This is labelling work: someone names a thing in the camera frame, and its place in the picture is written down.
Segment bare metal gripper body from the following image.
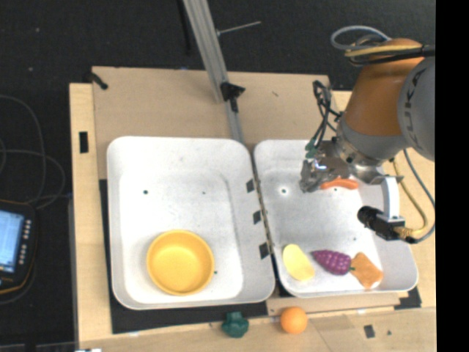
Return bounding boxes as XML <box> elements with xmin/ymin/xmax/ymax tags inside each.
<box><xmin>314</xmin><ymin>140</ymin><xmax>386</xmax><ymax>186</ymax></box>

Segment orange carrot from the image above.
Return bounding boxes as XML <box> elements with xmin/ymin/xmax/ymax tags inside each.
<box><xmin>320</xmin><ymin>177</ymin><xmax>360</xmax><ymax>191</ymax></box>

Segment white plastic tray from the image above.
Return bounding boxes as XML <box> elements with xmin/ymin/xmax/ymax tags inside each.
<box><xmin>252</xmin><ymin>139</ymin><xmax>420</xmax><ymax>299</ymax></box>
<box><xmin>106</xmin><ymin>135</ymin><xmax>276</xmax><ymax>311</ymax></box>

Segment purple grapes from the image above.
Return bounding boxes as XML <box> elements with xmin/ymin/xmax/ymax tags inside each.
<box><xmin>311</xmin><ymin>249</ymin><xmax>355</xmax><ymax>276</ymax></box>

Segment yellow oval toy food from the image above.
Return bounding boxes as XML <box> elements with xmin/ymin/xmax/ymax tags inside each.
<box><xmin>281</xmin><ymin>243</ymin><xmax>316</xmax><ymax>282</ymax></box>

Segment orange bread slice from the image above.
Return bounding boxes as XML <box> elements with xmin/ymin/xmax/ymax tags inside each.
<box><xmin>350</xmin><ymin>252</ymin><xmax>385</xmax><ymax>290</ymax></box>

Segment orange ball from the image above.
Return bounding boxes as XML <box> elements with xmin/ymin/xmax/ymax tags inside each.
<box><xmin>279</xmin><ymin>306</ymin><xmax>309</xmax><ymax>335</ymax></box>

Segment yellow bowl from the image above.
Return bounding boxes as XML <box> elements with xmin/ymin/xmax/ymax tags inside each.
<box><xmin>145</xmin><ymin>229</ymin><xmax>216</xmax><ymax>296</ymax></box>

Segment green broccoli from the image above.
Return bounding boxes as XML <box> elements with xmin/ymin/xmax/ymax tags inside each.
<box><xmin>221</xmin><ymin>311</ymin><xmax>250</xmax><ymax>339</ymax></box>

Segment brown cardboard board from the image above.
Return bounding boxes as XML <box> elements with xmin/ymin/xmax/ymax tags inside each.
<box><xmin>90</xmin><ymin>65</ymin><xmax>410</xmax><ymax>316</ymax></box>

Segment black cylinder on white bracket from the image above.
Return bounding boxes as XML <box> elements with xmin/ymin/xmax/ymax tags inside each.
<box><xmin>357</xmin><ymin>175</ymin><xmax>406</xmax><ymax>241</ymax></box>

